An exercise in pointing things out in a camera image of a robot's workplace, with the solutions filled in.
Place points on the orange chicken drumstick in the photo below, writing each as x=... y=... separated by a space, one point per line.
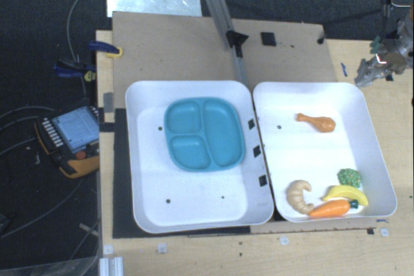
x=323 y=123

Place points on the orange carrot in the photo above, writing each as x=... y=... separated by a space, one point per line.
x=330 y=208

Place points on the white plastic tray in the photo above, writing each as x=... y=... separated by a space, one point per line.
x=200 y=197
x=307 y=158

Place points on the brown cardboard board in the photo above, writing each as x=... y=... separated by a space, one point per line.
x=181 y=51

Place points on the blue divided plate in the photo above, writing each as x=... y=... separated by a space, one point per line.
x=220 y=129

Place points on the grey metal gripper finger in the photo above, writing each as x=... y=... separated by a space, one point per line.
x=360 y=71
x=369 y=78

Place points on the beige croissant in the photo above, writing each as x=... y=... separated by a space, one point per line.
x=296 y=195

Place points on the black block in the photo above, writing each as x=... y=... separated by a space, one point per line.
x=268 y=38

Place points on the yellow banana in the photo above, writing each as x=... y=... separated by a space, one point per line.
x=349 y=193

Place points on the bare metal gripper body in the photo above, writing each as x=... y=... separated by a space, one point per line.
x=393 y=62

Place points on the green peas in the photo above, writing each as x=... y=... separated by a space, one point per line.
x=349 y=177

